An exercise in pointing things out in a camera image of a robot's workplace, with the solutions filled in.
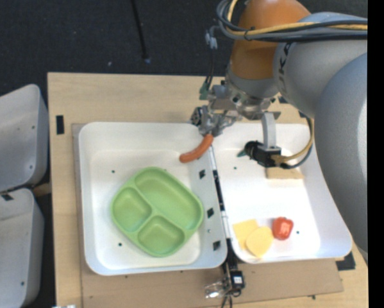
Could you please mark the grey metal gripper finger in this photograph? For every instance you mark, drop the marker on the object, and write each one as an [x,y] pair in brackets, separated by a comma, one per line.
[223,124]
[207,122]

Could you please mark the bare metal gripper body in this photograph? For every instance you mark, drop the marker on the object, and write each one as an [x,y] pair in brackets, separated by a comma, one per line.
[230,103]

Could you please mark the orange toy sausage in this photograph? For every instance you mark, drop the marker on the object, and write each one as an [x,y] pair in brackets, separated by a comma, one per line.
[198,151]

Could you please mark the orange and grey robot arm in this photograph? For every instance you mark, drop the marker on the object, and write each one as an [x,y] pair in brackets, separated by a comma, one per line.
[323,75]

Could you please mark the white plastic tray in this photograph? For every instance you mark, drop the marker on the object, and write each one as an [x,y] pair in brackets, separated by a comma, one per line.
[146,140]
[259,197]

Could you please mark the tan toy bread slice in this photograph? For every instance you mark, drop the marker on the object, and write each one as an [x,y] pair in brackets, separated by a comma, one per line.
[284,173]

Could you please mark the green divided plate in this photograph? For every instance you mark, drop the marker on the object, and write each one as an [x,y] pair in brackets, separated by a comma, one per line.
[159,210]

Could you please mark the yellow square cheese slice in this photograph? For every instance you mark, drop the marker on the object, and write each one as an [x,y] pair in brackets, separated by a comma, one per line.
[243,228]

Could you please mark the red toy pepper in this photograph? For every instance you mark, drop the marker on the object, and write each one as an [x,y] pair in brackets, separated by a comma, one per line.
[282,228]

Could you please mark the yellow oval toy chip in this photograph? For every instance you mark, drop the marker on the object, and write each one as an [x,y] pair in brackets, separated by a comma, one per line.
[259,241]

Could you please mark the black cylinder on white bracket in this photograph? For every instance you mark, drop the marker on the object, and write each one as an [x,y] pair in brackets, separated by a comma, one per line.
[264,154]

